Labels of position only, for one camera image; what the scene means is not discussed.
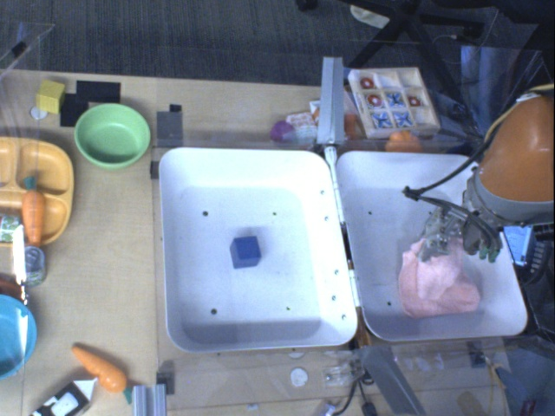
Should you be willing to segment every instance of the chair wheel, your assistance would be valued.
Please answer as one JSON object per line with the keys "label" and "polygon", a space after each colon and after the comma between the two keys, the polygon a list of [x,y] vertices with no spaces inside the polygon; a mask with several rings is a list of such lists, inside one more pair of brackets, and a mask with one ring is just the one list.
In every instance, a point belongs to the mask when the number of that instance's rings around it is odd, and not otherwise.
{"label": "chair wheel", "polygon": [[318,0],[295,0],[298,10],[305,12],[306,10],[315,10],[318,6]]}

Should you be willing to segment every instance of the blue bowl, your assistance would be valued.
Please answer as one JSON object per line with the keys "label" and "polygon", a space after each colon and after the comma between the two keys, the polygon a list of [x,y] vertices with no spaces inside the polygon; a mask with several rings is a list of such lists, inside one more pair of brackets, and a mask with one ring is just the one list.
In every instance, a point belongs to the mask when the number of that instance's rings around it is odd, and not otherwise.
{"label": "blue bowl", "polygon": [[13,297],[0,295],[0,380],[17,373],[36,344],[36,322]]}

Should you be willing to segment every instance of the yellow block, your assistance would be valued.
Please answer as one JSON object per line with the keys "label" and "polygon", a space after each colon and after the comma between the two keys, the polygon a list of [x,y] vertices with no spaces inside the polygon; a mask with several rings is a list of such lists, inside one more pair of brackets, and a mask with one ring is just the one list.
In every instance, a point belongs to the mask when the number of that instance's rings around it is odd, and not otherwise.
{"label": "yellow block", "polygon": [[57,81],[43,80],[36,93],[36,107],[42,111],[59,114],[63,104],[66,86]]}

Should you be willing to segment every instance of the black wire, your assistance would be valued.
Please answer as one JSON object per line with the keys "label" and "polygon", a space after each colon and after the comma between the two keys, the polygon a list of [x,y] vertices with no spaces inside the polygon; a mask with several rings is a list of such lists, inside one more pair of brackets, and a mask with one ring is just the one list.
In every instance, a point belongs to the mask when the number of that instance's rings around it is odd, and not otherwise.
{"label": "black wire", "polygon": [[361,390],[361,395],[362,395],[362,399],[364,400],[364,403],[368,404],[368,399],[366,399],[366,394],[364,393],[364,390],[362,389],[362,381],[361,380],[358,381],[358,387]]}
{"label": "black wire", "polygon": [[433,190],[434,188],[443,185],[445,182],[449,181],[450,179],[452,179],[453,177],[457,176],[458,174],[460,174],[461,172],[463,172],[464,170],[466,170],[470,165],[472,165],[472,163],[474,161],[476,161],[477,158],[479,158],[479,156],[486,151],[487,147],[489,146],[490,142],[492,141],[492,138],[490,138],[488,141],[482,143],[477,149],[476,151],[474,151],[472,153],[472,155],[464,161],[464,163],[462,163],[462,165],[460,165],[457,169],[455,169],[453,172],[451,172],[450,174],[448,174],[446,177],[444,177],[441,180],[438,180],[437,182],[433,183],[432,185],[428,185],[424,188],[420,188],[418,190],[412,190],[410,189],[408,186],[405,188],[405,190],[403,191],[405,193],[405,195],[408,198],[411,198],[413,200],[418,200],[418,198],[424,194],[424,192]]}
{"label": "black wire", "polygon": [[347,408],[349,408],[349,405],[350,405],[351,401],[353,400],[353,396],[355,395],[356,384],[358,384],[358,383],[359,383],[358,380],[353,382],[353,385],[350,388],[349,397],[347,398],[347,402],[345,402],[345,405],[343,406],[343,408],[341,410],[338,410],[338,411],[334,412],[332,414],[332,416],[339,416],[340,414],[343,414],[347,411]]}

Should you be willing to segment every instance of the toy carrot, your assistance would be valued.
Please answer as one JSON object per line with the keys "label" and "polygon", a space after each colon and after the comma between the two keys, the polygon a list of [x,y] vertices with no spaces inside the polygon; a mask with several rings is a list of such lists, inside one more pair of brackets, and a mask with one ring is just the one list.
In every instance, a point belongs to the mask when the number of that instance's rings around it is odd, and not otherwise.
{"label": "toy carrot", "polygon": [[71,348],[71,351],[85,369],[97,377],[98,383],[109,392],[119,393],[126,390],[127,377],[114,364],[76,345]]}
{"label": "toy carrot", "polygon": [[27,177],[23,180],[23,183],[27,189],[23,194],[21,205],[21,217],[25,236],[30,245],[40,246],[46,199],[44,194],[36,190],[36,178]]}

